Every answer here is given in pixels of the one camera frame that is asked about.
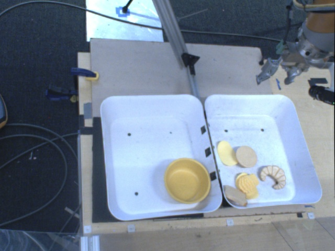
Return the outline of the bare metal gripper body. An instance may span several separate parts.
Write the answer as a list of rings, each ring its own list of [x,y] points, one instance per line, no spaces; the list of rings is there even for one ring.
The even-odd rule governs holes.
[[[287,42],[281,53],[281,66],[288,73],[307,72],[310,67],[329,69],[334,64],[333,54],[323,51],[308,40]]]

